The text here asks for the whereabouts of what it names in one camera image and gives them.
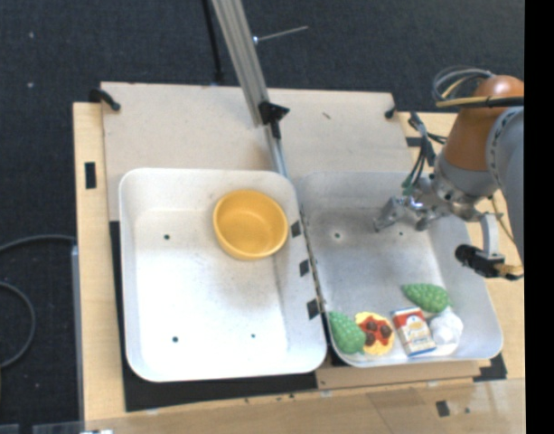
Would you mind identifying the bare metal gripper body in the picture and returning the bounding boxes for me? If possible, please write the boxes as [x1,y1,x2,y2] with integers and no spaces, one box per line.
[406,175,487,223]

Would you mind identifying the white plastic tray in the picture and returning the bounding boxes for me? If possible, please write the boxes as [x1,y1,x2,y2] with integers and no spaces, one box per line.
[295,170,505,370]
[117,166,329,384]

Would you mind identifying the green grapes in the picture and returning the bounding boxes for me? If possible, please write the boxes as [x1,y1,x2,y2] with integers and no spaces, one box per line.
[399,282,453,315]
[327,310,368,356]

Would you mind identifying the white crumpled packet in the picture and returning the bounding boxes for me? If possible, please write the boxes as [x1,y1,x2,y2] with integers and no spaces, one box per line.
[427,308,465,346]

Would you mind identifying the red and white carton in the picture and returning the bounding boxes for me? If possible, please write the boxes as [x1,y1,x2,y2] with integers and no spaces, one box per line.
[390,306,438,358]

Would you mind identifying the yellow pizza slice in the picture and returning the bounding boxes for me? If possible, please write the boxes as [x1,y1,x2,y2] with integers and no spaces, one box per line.
[353,310,397,358]

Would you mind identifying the yellow bowl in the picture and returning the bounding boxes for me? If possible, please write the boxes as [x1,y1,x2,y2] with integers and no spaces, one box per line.
[211,188,290,262]

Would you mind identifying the pale flat board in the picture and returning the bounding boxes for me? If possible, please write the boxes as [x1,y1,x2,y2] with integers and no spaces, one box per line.
[99,80,493,391]

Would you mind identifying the black cylinder on white bracket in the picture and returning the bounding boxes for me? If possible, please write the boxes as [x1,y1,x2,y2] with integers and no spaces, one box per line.
[454,212,509,280]

